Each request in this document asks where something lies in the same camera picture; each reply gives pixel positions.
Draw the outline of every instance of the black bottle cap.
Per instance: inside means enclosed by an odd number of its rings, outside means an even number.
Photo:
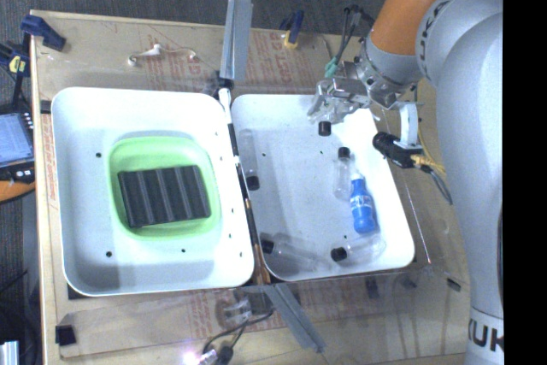
[[[345,146],[338,148],[338,158],[350,158],[350,155],[350,148],[346,148]]]
[[[331,135],[331,122],[329,121],[319,122],[319,135],[322,137]]]
[[[334,248],[333,250],[331,250],[331,257],[335,262],[340,262],[341,260],[348,258],[348,253],[342,247]]]
[[[256,175],[251,175],[250,177],[247,177],[245,181],[247,181],[247,188],[250,191],[257,191],[258,189],[260,189],[260,180]]]
[[[272,254],[275,244],[271,240],[267,240],[263,238],[260,241],[260,245],[262,247],[262,251],[264,252],[264,254]]]

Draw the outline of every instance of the clear plastic bottle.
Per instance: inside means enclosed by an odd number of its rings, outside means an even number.
[[[258,162],[256,160],[255,140],[250,129],[243,129],[238,135],[238,151],[241,158],[241,166],[244,170],[247,188],[250,191],[260,189],[258,179]]]
[[[293,262],[298,269],[303,271],[315,271],[319,263],[319,257],[312,251],[304,250],[288,242],[285,239],[261,239],[262,251],[271,257],[278,257]]]
[[[373,199],[368,193],[365,179],[361,174],[351,176],[351,214],[353,228],[358,233],[371,233],[378,229],[374,218]]]
[[[336,161],[336,178],[334,180],[334,196],[347,201],[351,196],[351,151],[342,146],[338,148],[338,160]]]
[[[380,233],[364,234],[345,239],[332,246],[331,258],[340,264],[370,262],[385,250],[385,241]]]

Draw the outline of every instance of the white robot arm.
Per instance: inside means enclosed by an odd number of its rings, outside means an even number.
[[[424,77],[436,88],[471,279],[466,365],[503,363],[503,0],[386,0],[359,60],[353,78],[321,82],[309,116],[324,102],[341,111],[333,123],[371,103],[400,109],[397,97]]]

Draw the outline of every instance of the orange object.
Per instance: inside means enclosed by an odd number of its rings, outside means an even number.
[[[414,55],[421,19],[435,0],[385,0],[370,38],[379,49],[398,55]]]
[[[0,203],[34,190],[34,184],[25,184],[17,181],[0,181]]]

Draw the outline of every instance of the green container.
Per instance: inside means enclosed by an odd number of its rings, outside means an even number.
[[[121,227],[133,238],[158,240],[201,234],[211,230],[221,218],[221,200],[209,154],[190,138],[170,136],[124,138],[112,147],[108,163],[110,211],[115,226]],[[210,216],[140,228],[129,227],[118,173],[190,165],[198,166],[202,173]]]

